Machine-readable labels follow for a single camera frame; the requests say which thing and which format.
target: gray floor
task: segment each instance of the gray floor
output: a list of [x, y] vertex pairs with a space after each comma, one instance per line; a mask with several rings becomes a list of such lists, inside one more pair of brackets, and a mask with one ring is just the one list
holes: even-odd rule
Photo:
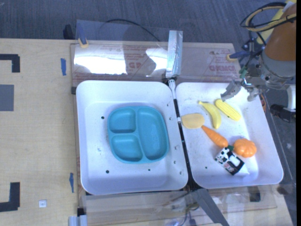
[[[236, 51], [248, 40], [239, 26], [250, 12], [269, 2], [286, 0], [0, 0], [0, 38], [63, 39], [77, 19], [105, 22], [127, 19], [143, 26], [183, 30], [184, 42], [233, 43]], [[262, 15], [263, 21], [273, 13]], [[270, 90], [268, 105], [287, 105], [287, 95]], [[295, 123], [267, 119], [285, 170], [282, 181], [287, 206], [296, 225]]]

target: orange carrot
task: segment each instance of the orange carrot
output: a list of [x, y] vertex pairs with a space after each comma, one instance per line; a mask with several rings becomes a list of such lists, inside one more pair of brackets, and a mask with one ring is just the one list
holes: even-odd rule
[[209, 136], [209, 138], [219, 147], [224, 148], [228, 146], [228, 141], [225, 137], [217, 133], [215, 130], [212, 130], [206, 126], [202, 126], [204, 132]]

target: gray square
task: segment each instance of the gray square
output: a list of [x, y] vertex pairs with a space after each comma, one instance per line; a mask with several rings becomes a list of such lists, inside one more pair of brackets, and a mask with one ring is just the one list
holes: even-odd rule
[[14, 85], [0, 85], [0, 111], [14, 111]]

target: toy banana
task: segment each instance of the toy banana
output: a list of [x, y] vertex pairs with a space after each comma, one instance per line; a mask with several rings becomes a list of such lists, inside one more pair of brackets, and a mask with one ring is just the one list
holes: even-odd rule
[[215, 101], [215, 105], [217, 108], [219, 108], [225, 115], [230, 117], [231, 119], [238, 121], [241, 118], [240, 113], [235, 110], [232, 106], [230, 106], [228, 103], [222, 101], [221, 99], [217, 99]]
[[215, 129], [218, 129], [222, 123], [222, 117], [220, 114], [220, 111], [217, 109], [217, 107], [211, 103], [207, 102], [198, 102], [200, 105], [202, 105], [211, 115], [212, 117], [212, 122], [213, 122], [213, 127]]

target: wooden table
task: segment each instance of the wooden table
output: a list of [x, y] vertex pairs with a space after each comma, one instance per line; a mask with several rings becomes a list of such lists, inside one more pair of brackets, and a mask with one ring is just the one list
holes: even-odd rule
[[[0, 111], [0, 203], [9, 201], [10, 183], [20, 183], [20, 207], [0, 212], [0, 225], [63, 226], [68, 225], [69, 216], [77, 215], [72, 43], [0, 39], [0, 54], [20, 56], [19, 73], [12, 73], [11, 61], [0, 60], [0, 84], [14, 85], [13, 111]], [[66, 60], [66, 75], [62, 74], [61, 58]], [[277, 207], [225, 213], [228, 223], [292, 225], [283, 196], [273, 191]], [[207, 216], [195, 219], [200, 225], [210, 224]], [[135, 225], [162, 225], [162, 221]]]

